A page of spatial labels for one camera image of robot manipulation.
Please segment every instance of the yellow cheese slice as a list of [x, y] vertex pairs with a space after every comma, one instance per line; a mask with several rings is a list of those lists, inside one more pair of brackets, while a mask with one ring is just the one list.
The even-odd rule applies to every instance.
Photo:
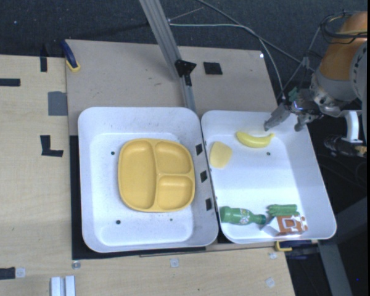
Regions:
[[210, 151], [210, 164], [215, 168], [224, 168], [230, 158], [233, 150], [223, 142], [216, 141], [213, 143]]

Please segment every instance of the dark floor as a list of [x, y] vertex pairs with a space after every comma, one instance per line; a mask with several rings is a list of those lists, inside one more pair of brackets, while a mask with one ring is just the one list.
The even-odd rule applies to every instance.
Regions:
[[[246, 25], [275, 47], [270, 53], [282, 83], [289, 80], [309, 46], [320, 21], [342, 10], [367, 10], [368, 0], [202, 0], [238, 23]], [[175, 23], [233, 23], [224, 15], [196, 0], [161, 0], [166, 16]], [[39, 56], [42, 48], [50, 56], [61, 56], [63, 39], [87, 39], [129, 43], [155, 43], [138, 0], [0, 0], [0, 54]], [[265, 50], [259, 41], [238, 28], [173, 27], [179, 45]], [[313, 50], [324, 54], [327, 43], [318, 35]], [[273, 89], [279, 78], [265, 56]], [[318, 60], [311, 59], [317, 67]], [[288, 90], [298, 85], [295, 76]], [[306, 75], [304, 84], [310, 82]], [[309, 125], [332, 208], [340, 213], [367, 195], [367, 162], [362, 158], [333, 157], [323, 146], [331, 133], [346, 131], [342, 120], [323, 118]], [[353, 295], [368, 295], [368, 234], [340, 244], [340, 253]], [[329, 286], [318, 253], [304, 260], [288, 258], [297, 296], [329, 296]]]

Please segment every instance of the wooden table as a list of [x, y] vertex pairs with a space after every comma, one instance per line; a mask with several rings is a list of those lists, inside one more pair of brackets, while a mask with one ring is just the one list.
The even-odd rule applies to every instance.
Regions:
[[[0, 295], [49, 295], [51, 277], [73, 275], [77, 295], [294, 295], [285, 255], [272, 247], [80, 260], [73, 269], [68, 117], [49, 116], [47, 100], [67, 92], [64, 59], [48, 57], [47, 67], [0, 55], [0, 78], [21, 80], [0, 87], [0, 268], [25, 269], [0, 281]], [[63, 156], [42, 156], [41, 135]]]

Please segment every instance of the wooden board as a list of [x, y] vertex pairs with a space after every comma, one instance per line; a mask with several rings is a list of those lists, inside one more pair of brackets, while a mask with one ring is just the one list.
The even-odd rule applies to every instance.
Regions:
[[[158, 45], [68, 40], [81, 69], [67, 69], [68, 119], [77, 135], [80, 113], [92, 106], [184, 106]], [[272, 112], [277, 103], [260, 51], [179, 47], [193, 62], [192, 90], [198, 116], [209, 110]], [[221, 66], [208, 75], [204, 62]]]
[[[0, 78], [21, 79], [0, 87], [0, 268], [26, 272], [0, 281], [0, 295], [49, 295], [49, 279], [67, 275], [77, 295], [294, 295], [285, 255], [272, 259], [271, 247], [81, 260], [73, 269], [68, 120], [47, 107], [48, 92], [66, 92], [65, 63], [47, 62], [42, 73], [37, 57], [0, 55]], [[63, 157], [42, 156], [40, 135]]]

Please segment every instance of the white tray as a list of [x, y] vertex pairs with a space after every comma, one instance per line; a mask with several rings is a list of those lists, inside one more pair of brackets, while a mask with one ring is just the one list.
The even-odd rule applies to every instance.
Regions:
[[[232, 157], [222, 168], [210, 166], [218, 208], [246, 208], [264, 214], [272, 204], [297, 204], [306, 218], [308, 230], [290, 236], [270, 236], [255, 223], [221, 223], [222, 232], [232, 242], [249, 244], [279, 240], [327, 239], [336, 230], [335, 217], [324, 187], [308, 130], [294, 130], [297, 122], [291, 115], [284, 123], [263, 129], [270, 113], [209, 111], [202, 117], [202, 131], [209, 155], [215, 141], [232, 148]], [[242, 145], [236, 131], [255, 136], [275, 133], [268, 147], [254, 149]]]
[[[81, 217], [85, 243], [97, 252], [202, 247], [218, 235], [213, 191], [198, 116], [182, 107], [91, 107], [78, 119]], [[118, 156], [136, 138], [183, 144], [195, 167], [195, 197], [177, 212], [128, 208], [118, 191]], [[206, 171], [207, 180], [200, 174]]]

